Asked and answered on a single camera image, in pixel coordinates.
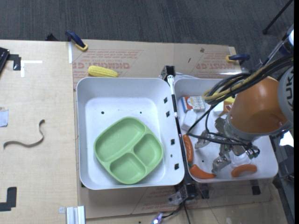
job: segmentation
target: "wooden table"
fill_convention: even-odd
[[[72,64],[68,42],[4,41],[0,47],[18,54],[25,77],[7,61],[0,75],[0,107],[9,111],[8,126],[0,128],[0,203],[7,189],[17,188],[16,207],[0,212],[2,224],[64,224],[60,207],[77,207],[77,168]],[[26,148],[4,142],[17,140],[41,144]],[[274,186],[272,199],[251,203],[188,210],[190,221],[209,224],[280,223],[287,220]],[[91,224],[147,224],[155,214],[88,219]],[[162,223],[187,223],[184,210]]]

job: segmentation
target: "toy sausage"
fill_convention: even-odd
[[[188,163],[193,163],[193,146],[192,146],[192,142],[191,139],[188,135],[184,134],[183,135],[183,140],[184,140],[184,144],[185,144],[185,148],[186,148],[186,156],[187,156],[187,161]]]
[[[196,164],[193,164],[192,167],[189,169],[190,174],[194,177],[201,178],[201,179],[208,179],[208,178],[215,178],[215,174],[207,173],[201,170]]]
[[[256,165],[253,164],[243,164],[240,165],[231,172],[232,177],[238,177],[242,172],[250,171],[255,173],[257,171]]]

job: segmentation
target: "corn cob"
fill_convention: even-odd
[[[118,77],[116,71],[95,65],[88,67],[88,74],[93,77]]]

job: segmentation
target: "green plate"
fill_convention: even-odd
[[[134,184],[145,178],[162,160],[163,146],[139,119],[125,117],[101,133],[94,153],[119,182]]]

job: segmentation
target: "white plastic tub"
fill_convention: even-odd
[[[174,85],[174,90],[177,99],[178,116],[179,122],[182,126],[185,113],[183,106],[180,102],[181,97],[184,96],[202,96],[206,90],[211,89],[217,82],[218,79],[191,79],[183,78],[178,80]],[[199,118],[205,111],[201,111],[197,114]],[[217,129],[214,127],[217,115],[211,111],[208,128],[211,132],[216,133]],[[202,131],[205,129],[205,120],[203,118],[192,130],[193,134],[201,135]],[[193,146],[198,141],[197,138],[190,137]],[[251,160],[251,164],[257,166],[257,171],[255,173],[246,173],[245,175],[240,175],[239,177],[232,177],[231,171],[233,170],[231,165],[224,167],[215,178],[213,179],[199,179],[193,177],[194,180],[201,183],[211,183],[211,182],[224,182],[233,180],[251,180],[251,179],[267,179],[273,178],[278,172],[278,163],[275,157],[271,141],[268,136],[263,136],[253,142],[253,145],[260,149],[260,154],[258,157]],[[194,148],[194,161],[193,164],[197,164],[203,171],[211,173],[213,168],[213,161],[219,156],[220,144],[209,143],[207,146],[195,149]]]
[[[89,189],[119,189],[175,185],[184,177],[169,85],[158,78],[87,77],[77,85],[79,172]],[[93,144],[99,134],[124,117],[142,121],[160,140],[159,165],[135,184],[114,179],[96,159]]]

